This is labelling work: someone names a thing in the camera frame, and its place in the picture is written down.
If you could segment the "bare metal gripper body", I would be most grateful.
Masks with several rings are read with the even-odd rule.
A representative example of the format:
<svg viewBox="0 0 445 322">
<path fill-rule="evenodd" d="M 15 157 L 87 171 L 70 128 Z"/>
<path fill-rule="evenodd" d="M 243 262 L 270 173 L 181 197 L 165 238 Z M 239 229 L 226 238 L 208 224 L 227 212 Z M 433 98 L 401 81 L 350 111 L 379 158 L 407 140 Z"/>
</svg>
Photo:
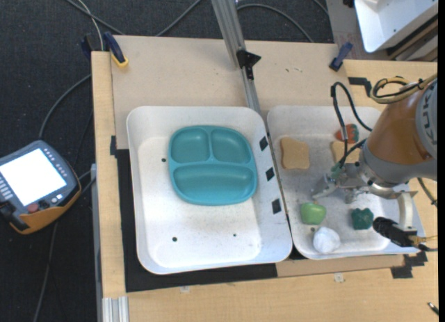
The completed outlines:
<svg viewBox="0 0 445 322">
<path fill-rule="evenodd" d="M 337 163 L 331 167 L 325 176 L 325 192 L 333 193 L 338 188 L 345 190 L 362 189 L 373 184 L 373 180 L 366 176 L 364 166 L 359 162 Z"/>
</svg>

